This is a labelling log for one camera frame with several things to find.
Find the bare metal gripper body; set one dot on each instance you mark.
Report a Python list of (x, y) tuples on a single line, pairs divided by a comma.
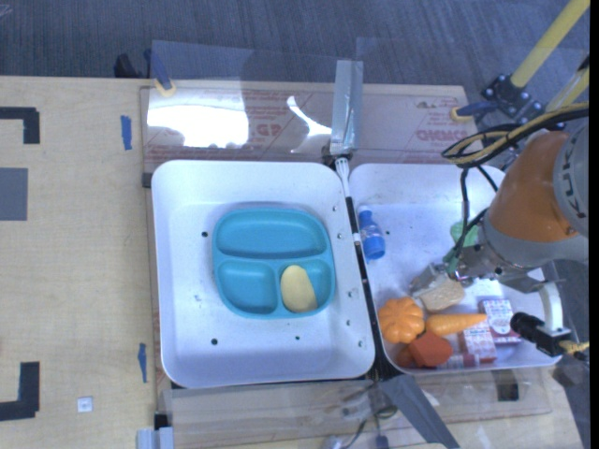
[(486, 262)]

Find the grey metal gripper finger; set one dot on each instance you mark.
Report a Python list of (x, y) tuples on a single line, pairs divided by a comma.
[(428, 278)]

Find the tan bread slice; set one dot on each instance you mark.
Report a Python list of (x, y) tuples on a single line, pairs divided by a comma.
[(442, 296)]

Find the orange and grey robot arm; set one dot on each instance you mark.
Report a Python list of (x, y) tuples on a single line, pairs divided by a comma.
[(529, 194)]

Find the green leafy toy vegetable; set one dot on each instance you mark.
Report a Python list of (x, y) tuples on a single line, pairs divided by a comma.
[(457, 232)]

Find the white plastic tray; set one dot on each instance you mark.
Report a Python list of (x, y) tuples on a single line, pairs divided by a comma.
[(412, 232), (187, 260)]

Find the orange pumpkin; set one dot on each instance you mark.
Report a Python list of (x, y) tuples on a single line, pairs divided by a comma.
[(400, 320)]

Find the orange carrot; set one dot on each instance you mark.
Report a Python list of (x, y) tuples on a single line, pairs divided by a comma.
[(451, 324)]

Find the red and white carton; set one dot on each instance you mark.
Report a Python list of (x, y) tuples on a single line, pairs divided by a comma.
[(500, 318), (478, 344)]

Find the blue plastic bottle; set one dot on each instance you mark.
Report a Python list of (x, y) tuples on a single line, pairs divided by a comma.
[(372, 239)]

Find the yellow potato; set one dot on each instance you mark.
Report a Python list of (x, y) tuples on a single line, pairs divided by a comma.
[(298, 289)]

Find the blue divided plate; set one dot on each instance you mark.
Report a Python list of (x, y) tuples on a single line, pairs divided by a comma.
[(252, 241)]

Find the black cylinder on white bracket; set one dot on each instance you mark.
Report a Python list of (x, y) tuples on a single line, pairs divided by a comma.
[(533, 328)]

